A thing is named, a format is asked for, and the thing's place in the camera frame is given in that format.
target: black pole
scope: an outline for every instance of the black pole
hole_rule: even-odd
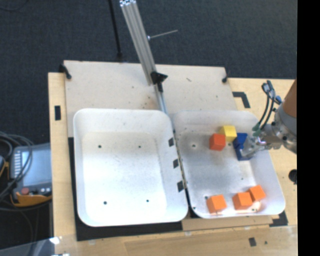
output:
[[[108,0],[108,2],[109,2],[109,8],[110,8],[112,25],[113,25],[113,31],[114,31],[114,36],[115,36],[116,48],[117,48],[117,51],[118,51],[117,57],[121,58],[122,57],[122,52],[121,52],[121,47],[120,47],[120,40],[119,40],[119,35],[118,35],[118,29],[117,29],[117,24],[116,24],[114,7],[113,7],[113,4],[112,4],[112,0]]]

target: electronic device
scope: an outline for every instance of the electronic device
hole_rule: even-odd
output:
[[[50,143],[17,146],[9,166],[9,181],[15,182],[11,193],[15,206],[34,206],[52,198]]]

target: yellow block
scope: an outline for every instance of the yellow block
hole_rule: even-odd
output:
[[[233,125],[222,126],[219,133],[225,135],[226,142],[233,142],[237,138],[237,131]]]

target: black bracket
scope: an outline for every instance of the black bracket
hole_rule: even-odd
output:
[[[164,92],[164,88],[162,86],[162,82],[164,80],[166,80],[166,78],[168,77],[166,74],[161,74],[158,73],[156,71],[153,71],[151,74],[151,79],[154,85],[158,85],[158,90],[159,92],[163,93]]]
[[[60,64],[59,73],[65,73],[67,79],[71,79],[72,78],[72,76],[70,75],[67,67],[64,64]]]

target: red block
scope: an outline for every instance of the red block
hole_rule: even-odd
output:
[[[226,146],[226,135],[214,133],[209,140],[211,150],[222,151]]]

